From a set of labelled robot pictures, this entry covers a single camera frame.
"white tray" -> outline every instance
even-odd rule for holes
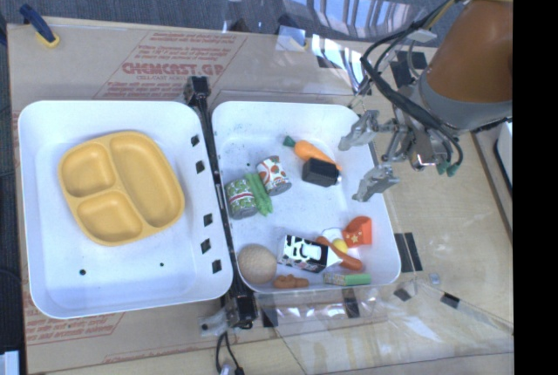
[[[274,212],[231,220],[235,251],[252,243],[265,246],[274,254],[286,234],[313,240],[327,228],[343,229],[354,217],[372,219],[372,245],[350,249],[371,274],[372,285],[384,285],[398,278],[401,270],[398,248],[390,217],[381,194],[367,202],[354,201],[358,184],[374,167],[368,147],[337,149],[342,136],[350,131],[357,115],[345,106],[282,102],[224,102],[214,109],[212,123],[223,184],[255,172],[255,165],[270,155],[280,157],[292,187],[271,198]],[[285,135],[307,140],[341,165],[342,181],[332,187],[319,187],[302,181],[303,161],[293,149],[282,145]],[[308,289],[330,290],[323,273],[277,265],[277,275],[294,274],[310,281]],[[256,292],[276,292],[271,282],[247,285]]]
[[[228,290],[232,265],[201,123],[191,108],[178,102],[40,101],[23,109],[18,129],[31,297],[44,314],[137,310],[214,299]],[[71,147],[122,130],[145,133],[160,147],[186,208],[168,229],[107,247],[78,227],[57,168]],[[199,161],[205,168],[200,173]]]

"red object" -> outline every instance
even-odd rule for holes
[[[343,239],[349,248],[372,245],[372,219],[364,215],[353,218],[343,230]]]

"black object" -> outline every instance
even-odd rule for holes
[[[400,289],[397,289],[397,290],[393,291],[393,294],[395,296],[397,296],[399,299],[401,299],[403,302],[407,302],[412,297],[409,294],[409,291],[407,291],[403,288],[400,288]]]
[[[357,295],[355,294],[355,290],[351,287],[343,288],[341,290],[343,294],[343,305],[345,308],[345,313],[347,313],[347,317],[354,318],[360,317],[360,311],[358,309],[358,300]]]
[[[277,327],[279,325],[277,310],[273,308],[262,309],[262,322],[264,328]]]
[[[397,60],[390,62],[391,73],[397,88],[412,85],[415,81],[415,78],[411,75],[410,64],[407,59],[408,52],[399,51],[397,53]],[[413,51],[411,53],[411,65],[417,72],[425,70],[428,67],[425,54]]]
[[[310,158],[303,166],[303,181],[328,188],[340,180],[337,166],[327,161]]]
[[[215,149],[215,141],[213,137],[213,127],[211,125],[211,117],[208,110],[208,96],[211,94],[208,78],[206,76],[190,76],[184,87],[184,100],[188,106],[196,108],[200,116],[201,127],[204,132],[206,149],[208,150],[209,164],[213,174],[215,191],[219,199],[221,207],[221,219],[225,230],[225,238],[227,239],[228,254],[233,264],[233,282],[221,299],[224,304],[228,300],[232,300],[235,304],[234,314],[231,313],[228,321],[231,327],[241,329],[250,329],[253,322],[258,316],[255,305],[254,291],[252,291],[243,281],[238,270],[236,261],[235,248],[233,247],[233,236],[231,233],[230,223],[225,204],[222,203],[224,194],[221,192],[223,185],[221,182],[221,172],[217,160],[217,152]]]
[[[401,272],[412,273],[413,271],[422,271],[422,263],[419,257],[419,251],[415,243],[412,232],[404,234],[395,233],[395,243],[398,246],[399,257],[401,258]]]
[[[446,305],[449,305],[454,309],[457,309],[459,307],[459,300],[460,299],[458,297],[449,293],[444,293],[444,296],[440,298],[441,303],[445,303]]]

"blue clamp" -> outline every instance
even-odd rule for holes
[[[49,25],[40,16],[40,14],[31,8],[27,3],[19,8],[19,12],[24,16],[24,20],[33,25],[37,30],[37,38],[42,44],[48,46],[49,48],[54,48],[60,42],[60,37],[52,32]]]

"yellow divided plate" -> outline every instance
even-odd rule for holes
[[[173,169],[143,133],[111,133],[73,147],[58,164],[58,179],[78,225],[102,245],[148,237],[184,211]]]

